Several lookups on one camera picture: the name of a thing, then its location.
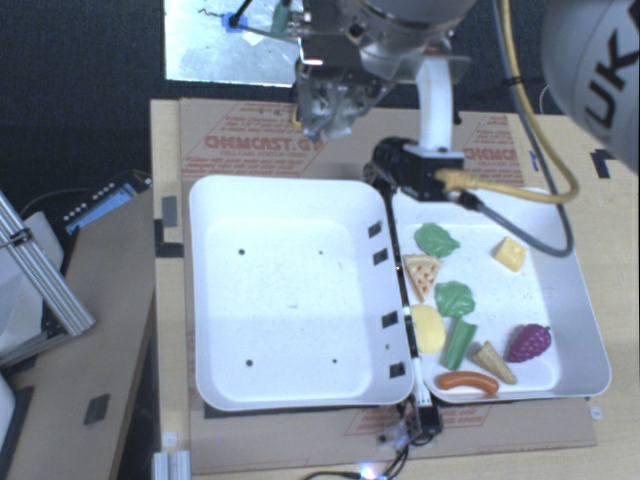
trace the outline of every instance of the black clip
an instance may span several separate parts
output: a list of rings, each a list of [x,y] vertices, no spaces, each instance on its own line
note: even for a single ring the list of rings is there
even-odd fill
[[[24,228],[11,235],[8,242],[0,244],[0,249],[4,249],[5,247],[9,247],[10,245],[19,247],[26,244],[31,239],[33,239],[33,233],[29,228]]]
[[[505,78],[502,83],[507,87],[513,87],[514,85],[524,84],[524,78],[521,76],[514,76],[513,78]]]

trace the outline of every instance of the blue tape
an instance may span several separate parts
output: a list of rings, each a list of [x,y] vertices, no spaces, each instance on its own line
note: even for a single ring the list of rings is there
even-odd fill
[[[531,165],[533,165],[533,170],[538,172],[538,157],[533,151],[529,151],[529,156],[531,157]]]
[[[229,25],[229,18],[231,18],[231,16],[233,16],[233,15],[234,15],[234,13],[232,13],[232,12],[228,12],[226,14],[223,14],[221,16],[222,26],[230,34],[237,34],[237,33],[242,32],[242,29],[235,28],[235,27],[232,27],[231,25]],[[249,19],[243,14],[242,16],[240,16],[240,21],[238,22],[238,25],[242,25],[243,27],[248,27],[249,26]]]

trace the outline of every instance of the purple grapes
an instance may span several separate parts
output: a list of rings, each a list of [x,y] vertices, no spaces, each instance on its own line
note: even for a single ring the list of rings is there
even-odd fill
[[[509,348],[507,361],[510,363],[522,363],[534,357],[538,357],[551,345],[551,334],[548,327],[538,324],[527,325]]]

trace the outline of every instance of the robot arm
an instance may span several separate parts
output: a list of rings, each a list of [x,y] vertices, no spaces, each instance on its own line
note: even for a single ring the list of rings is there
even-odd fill
[[[326,0],[295,16],[304,133],[314,141],[348,135],[353,121],[395,84],[417,83],[419,148],[447,149],[450,86],[467,63],[452,55],[448,38],[475,2]],[[542,52],[562,110],[636,172],[638,12],[638,0],[554,0]]]

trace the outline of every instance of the black cable clip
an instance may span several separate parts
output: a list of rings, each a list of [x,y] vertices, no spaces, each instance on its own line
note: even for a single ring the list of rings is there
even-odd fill
[[[482,201],[480,201],[478,196],[471,192],[467,192],[466,190],[460,192],[460,195],[454,202],[467,210],[473,210],[476,212],[480,211],[478,210],[478,206],[482,204]]]
[[[9,241],[3,244],[0,244],[0,249],[4,249],[5,247],[9,247],[13,245],[14,247],[19,247],[21,245],[26,244],[29,240],[33,239],[33,233],[29,228],[24,228],[14,233],[9,237]]]
[[[505,78],[502,83],[507,87],[513,87],[514,85],[524,84],[524,78],[521,76],[514,76],[513,78]]]

